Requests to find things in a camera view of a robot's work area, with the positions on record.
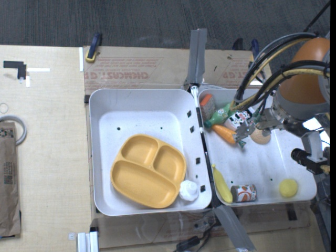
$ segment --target brown cylinder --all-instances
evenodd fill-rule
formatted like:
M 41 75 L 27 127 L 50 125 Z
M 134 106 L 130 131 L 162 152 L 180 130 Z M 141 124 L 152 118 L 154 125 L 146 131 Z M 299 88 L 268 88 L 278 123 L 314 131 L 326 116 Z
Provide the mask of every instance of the brown cylinder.
M 322 61 L 329 49 L 330 40 L 326 38 L 311 39 L 299 49 L 292 62 Z M 318 76 L 292 76 L 279 86 L 279 92 L 286 100 L 294 103 L 319 104 L 326 102 L 320 91 Z

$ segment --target red and white can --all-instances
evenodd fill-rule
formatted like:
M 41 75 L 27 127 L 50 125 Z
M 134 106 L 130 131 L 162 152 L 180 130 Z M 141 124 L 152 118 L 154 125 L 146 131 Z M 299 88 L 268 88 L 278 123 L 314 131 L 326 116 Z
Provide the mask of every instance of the red and white can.
M 234 203 L 253 202 L 257 199 L 257 189 L 254 184 L 232 186 L 231 193 Z

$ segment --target beige table surface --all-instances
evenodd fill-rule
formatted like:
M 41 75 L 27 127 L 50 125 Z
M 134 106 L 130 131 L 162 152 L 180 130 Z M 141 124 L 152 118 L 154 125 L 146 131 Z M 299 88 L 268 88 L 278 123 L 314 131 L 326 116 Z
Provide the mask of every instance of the beige table surface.
M 0 240 L 0 251 L 76 251 L 69 233 L 88 232 L 92 221 L 83 73 L 79 48 L 0 46 L 2 60 L 23 61 L 30 87 L 16 69 L 0 67 L 0 103 L 27 124 L 18 147 L 20 238 Z M 308 227 L 249 234 L 257 251 L 324 251 L 317 221 Z M 175 244 L 106 249 L 172 251 Z M 236 251 L 227 236 L 211 238 L 202 251 Z

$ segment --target carrot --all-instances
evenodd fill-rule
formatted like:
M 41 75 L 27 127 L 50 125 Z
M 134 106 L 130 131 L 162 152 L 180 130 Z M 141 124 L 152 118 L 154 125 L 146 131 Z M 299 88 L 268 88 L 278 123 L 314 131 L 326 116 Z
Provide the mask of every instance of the carrot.
M 236 144 L 237 142 L 233 138 L 233 135 L 236 134 L 235 131 L 230 130 L 229 128 L 219 125 L 219 124 L 214 124 L 211 126 L 211 128 L 220 136 L 222 137 L 225 141 L 229 142 L 230 144 Z M 239 140 L 238 144 L 241 148 L 244 147 L 246 142 Z

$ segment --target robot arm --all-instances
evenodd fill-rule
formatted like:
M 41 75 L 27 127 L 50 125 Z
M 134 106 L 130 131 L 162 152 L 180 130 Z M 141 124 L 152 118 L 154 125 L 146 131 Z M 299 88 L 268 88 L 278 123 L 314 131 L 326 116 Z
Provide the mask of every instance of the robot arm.
M 294 149 L 291 157 L 312 173 L 320 174 L 323 172 L 321 166 L 327 164 L 330 156 L 326 150 L 322 150 L 320 131 L 310 131 L 303 123 L 330 111 L 330 40 L 304 34 L 281 38 L 275 44 L 268 45 L 262 51 L 263 56 L 257 56 L 237 90 L 231 110 L 242 111 L 260 105 L 253 116 L 237 129 L 234 137 L 236 141 L 241 140 L 252 134 L 255 128 L 262 130 L 265 136 L 274 129 L 286 130 L 300 137 L 304 147 L 304 150 Z M 286 49 L 300 39 L 307 42 L 296 53 L 291 64 L 272 74 L 254 96 L 243 100 L 244 89 L 279 53 L 278 49 Z M 272 105 L 265 108 L 269 96 L 273 97 Z

